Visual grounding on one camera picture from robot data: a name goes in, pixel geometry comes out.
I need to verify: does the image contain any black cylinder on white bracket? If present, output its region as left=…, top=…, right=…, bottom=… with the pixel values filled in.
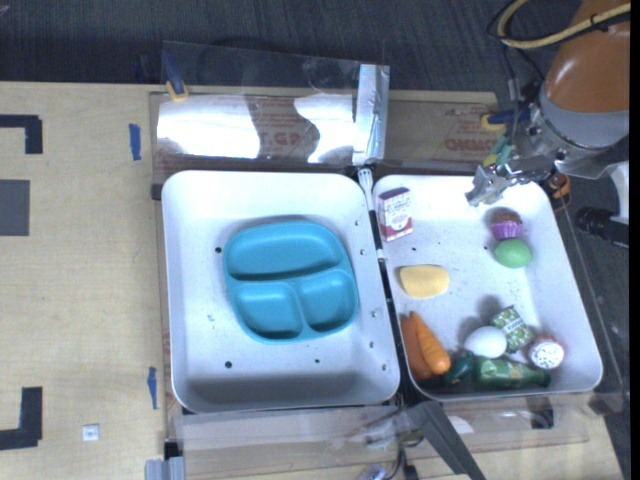
left=574, top=161, right=631, bottom=245

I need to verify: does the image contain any orange carrot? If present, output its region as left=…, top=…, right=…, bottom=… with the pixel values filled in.
left=399, top=314, right=432, bottom=382
left=409, top=310, right=453, bottom=376

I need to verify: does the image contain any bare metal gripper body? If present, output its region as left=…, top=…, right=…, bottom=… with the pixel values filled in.
left=493, top=111, right=631, bottom=183

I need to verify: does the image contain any green bottle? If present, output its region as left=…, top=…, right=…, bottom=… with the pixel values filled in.
left=471, top=356, right=553, bottom=390

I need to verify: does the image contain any white cupcake, red case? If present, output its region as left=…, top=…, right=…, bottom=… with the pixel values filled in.
left=528, top=336, right=566, bottom=371

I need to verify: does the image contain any dark green round object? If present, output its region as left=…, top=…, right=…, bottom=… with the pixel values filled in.
left=441, top=351, right=476, bottom=386

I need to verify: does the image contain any blue divided plate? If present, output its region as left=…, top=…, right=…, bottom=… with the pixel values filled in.
left=221, top=220, right=361, bottom=345

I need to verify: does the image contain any green ball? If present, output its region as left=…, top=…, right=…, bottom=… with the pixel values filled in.
left=493, top=237, right=533, bottom=270

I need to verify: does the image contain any brown cupcake, purple case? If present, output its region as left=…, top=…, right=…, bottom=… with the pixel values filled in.
left=488, top=207, right=525, bottom=241

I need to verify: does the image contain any white egg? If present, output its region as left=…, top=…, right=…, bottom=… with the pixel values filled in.
left=463, top=325, right=509, bottom=360

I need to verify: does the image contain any white and red carton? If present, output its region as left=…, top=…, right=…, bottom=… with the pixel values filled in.
left=377, top=186, right=416, bottom=243

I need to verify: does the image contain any green can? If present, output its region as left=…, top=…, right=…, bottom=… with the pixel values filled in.
left=489, top=304, right=537, bottom=355

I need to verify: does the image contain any yellow bread piece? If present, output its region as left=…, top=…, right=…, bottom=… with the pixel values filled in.
left=397, top=264, right=451, bottom=300

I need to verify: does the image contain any white plastic tray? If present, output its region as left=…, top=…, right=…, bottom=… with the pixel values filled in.
left=160, top=169, right=402, bottom=415
left=372, top=173, right=604, bottom=402

